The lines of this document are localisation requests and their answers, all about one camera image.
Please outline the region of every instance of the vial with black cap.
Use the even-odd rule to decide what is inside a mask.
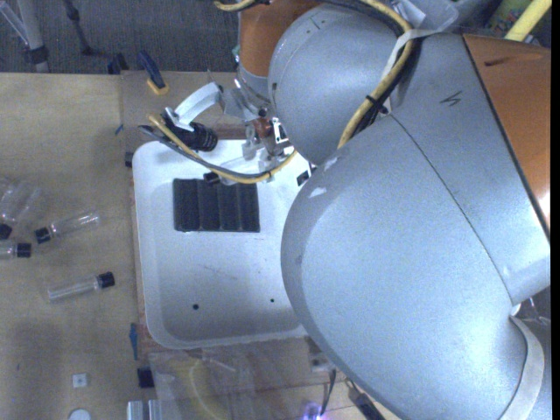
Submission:
[[[65,298],[73,298],[91,291],[101,291],[115,286],[112,272],[99,275],[84,276],[80,279],[49,285],[46,289],[50,302],[58,302]]]
[[[40,189],[27,181],[6,186],[0,199],[0,240],[7,240],[13,228],[36,208],[40,195]]]
[[[32,245],[29,242],[0,241],[0,260],[29,258],[30,256],[32,256]]]
[[[101,216],[96,210],[86,210],[61,220],[54,220],[47,226],[38,228],[35,230],[35,238],[38,244],[42,244],[55,238],[64,238],[80,231],[97,228],[101,221]]]

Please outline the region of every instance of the yellow cable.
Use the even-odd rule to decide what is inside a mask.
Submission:
[[[218,176],[220,176],[224,179],[228,179],[228,180],[231,180],[233,182],[237,182],[239,184],[256,184],[256,183],[262,182],[266,179],[270,179],[272,176],[274,176],[276,173],[278,173],[280,170],[282,170],[286,165],[288,165],[293,160],[293,158],[297,155],[297,153],[295,151],[292,152],[279,166],[277,166],[276,168],[273,168],[270,171],[265,171],[262,174],[262,176],[259,176],[257,178],[241,178],[239,176],[235,176],[234,174],[230,174],[228,172],[224,172],[222,170],[218,170],[218,169],[214,168],[212,166],[212,164],[209,164],[206,160],[204,160],[204,158],[199,156],[191,148],[189,148],[183,142],[181,142],[181,140],[175,134],[173,134],[173,132],[167,126],[165,126],[165,122],[160,117],[158,117],[156,115],[153,115],[153,114],[149,114],[148,115],[148,120],[150,120],[150,122],[154,126],[156,126],[170,140],[172,140],[182,151],[186,152],[190,156],[193,156],[194,158],[197,158],[198,160],[202,160],[205,163],[206,168],[215,172]]]
[[[222,2],[217,1],[217,2],[214,2],[214,4],[219,9],[221,9],[223,11],[241,11],[241,10],[247,8],[248,6],[250,6],[251,4],[253,4],[255,1],[257,1],[257,0],[241,0],[239,3],[233,3],[233,4],[226,4],[226,3],[222,3]],[[410,26],[409,22],[407,22],[404,18],[402,18],[399,14],[397,14],[396,12],[391,10],[385,4],[383,4],[383,3],[381,3],[377,0],[359,0],[359,1],[375,8],[377,11],[381,12],[382,14],[392,18],[395,22],[397,22],[401,26],[403,32],[407,32],[407,31],[412,29],[412,26]],[[377,85],[377,87],[374,89],[374,91],[371,92],[371,94],[369,94],[369,97],[373,101],[377,102],[377,101],[380,100],[382,95],[386,92],[386,90],[395,81],[398,74],[403,70],[403,68],[406,64],[406,61],[408,60],[408,58],[412,54],[412,51],[414,49],[414,44],[415,43],[414,43],[413,40],[409,40],[406,43],[398,61],[393,65],[393,67],[391,68],[389,73],[387,73],[387,75],[383,79],[381,79],[380,83]],[[344,128],[344,130],[342,132],[342,136],[340,137],[339,145],[338,145],[339,148],[342,147],[343,145],[345,145],[350,140],[350,138],[352,138],[352,135],[354,134],[354,132],[355,132],[358,124],[360,123],[361,119],[373,107],[373,105],[374,104],[369,99],[366,99],[356,109],[352,118],[350,118],[350,120],[348,121],[346,127]]]
[[[552,0],[533,0],[507,32],[505,39],[518,42],[525,40],[550,6],[552,6]]]

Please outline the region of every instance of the black cap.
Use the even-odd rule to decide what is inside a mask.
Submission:
[[[37,238],[38,244],[50,241],[51,234],[49,233],[49,229],[46,227],[38,228],[37,230],[35,230],[35,238]]]
[[[8,224],[0,224],[0,240],[7,240],[10,238],[11,227]]]
[[[105,272],[105,274],[100,274],[97,276],[97,281],[101,286],[101,289],[108,288],[109,286],[115,286],[115,276],[112,272]]]
[[[32,256],[32,245],[29,242],[19,242],[16,248],[17,258],[29,258]]]

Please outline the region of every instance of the brown panel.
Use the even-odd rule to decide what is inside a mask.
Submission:
[[[465,42],[550,231],[550,50],[471,35]]]
[[[267,76],[278,40],[294,20],[317,5],[311,0],[274,0],[242,12],[240,59],[245,69]]]

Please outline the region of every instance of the table surface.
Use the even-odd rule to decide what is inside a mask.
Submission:
[[[192,91],[207,79],[206,73],[171,75],[173,82],[183,82]],[[129,337],[130,325],[142,324],[142,309],[138,310],[142,281],[138,278],[137,286],[140,273],[135,272],[130,216],[132,177],[123,161],[127,150],[123,100],[130,91],[128,83],[137,88],[143,81],[139,75],[130,76],[0,73],[0,175],[36,183],[45,201],[43,213],[18,225],[13,236],[30,241],[34,228],[86,207],[95,206],[104,215],[104,223],[94,231],[45,248],[34,247],[30,259],[0,263],[2,419],[54,420],[84,408],[96,420],[116,420],[125,418],[129,401],[154,395],[138,387],[140,361],[134,359]],[[174,98],[179,94],[178,88]],[[142,110],[157,111],[163,101],[156,99],[153,107]],[[119,129],[124,123],[125,129]],[[108,270],[115,274],[114,288],[60,304],[47,302],[47,283]],[[149,351],[162,353],[154,361],[156,366],[163,365],[160,376],[177,377],[173,369],[185,370],[186,357],[181,352],[168,355],[152,345]],[[268,344],[264,350],[268,352],[230,348],[215,351],[215,356],[226,354],[223,359],[233,359],[230,364],[255,370],[252,390],[261,385],[258,399],[270,418],[297,415],[305,401],[321,403],[324,387],[319,381],[328,381],[324,375],[300,381],[296,387],[285,384],[294,374],[282,363],[307,365],[305,344]],[[271,357],[280,364],[271,364]],[[172,366],[173,360],[180,365]],[[189,360],[198,365],[199,360]],[[74,388],[72,376],[83,373],[89,375],[88,386]],[[234,405],[239,408],[246,401]],[[329,410],[331,420],[362,418],[348,400],[347,385],[341,379],[335,384]]]

